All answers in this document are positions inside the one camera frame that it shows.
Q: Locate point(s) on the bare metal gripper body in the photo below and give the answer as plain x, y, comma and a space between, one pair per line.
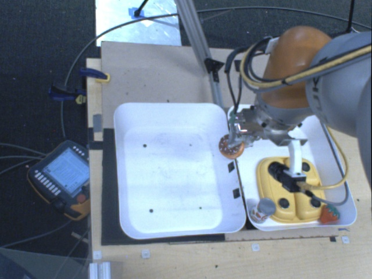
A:
251, 125

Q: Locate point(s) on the black cylinder on white bracket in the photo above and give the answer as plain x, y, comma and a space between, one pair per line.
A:
296, 158

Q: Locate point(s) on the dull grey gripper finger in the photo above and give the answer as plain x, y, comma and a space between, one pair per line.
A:
232, 138
249, 143

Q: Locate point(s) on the yellow divided plate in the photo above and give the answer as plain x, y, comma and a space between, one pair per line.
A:
268, 185

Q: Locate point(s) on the white plastic tray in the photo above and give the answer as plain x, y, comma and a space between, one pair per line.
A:
325, 144
174, 170

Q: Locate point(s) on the brown cardboard board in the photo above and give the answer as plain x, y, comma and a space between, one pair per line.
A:
151, 74

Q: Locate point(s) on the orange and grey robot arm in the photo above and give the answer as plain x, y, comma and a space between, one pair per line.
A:
293, 57

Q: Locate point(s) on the brown sprinkled doughnut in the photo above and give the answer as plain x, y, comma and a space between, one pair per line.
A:
225, 151

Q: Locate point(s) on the red strawberry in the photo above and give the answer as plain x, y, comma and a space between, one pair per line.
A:
329, 214

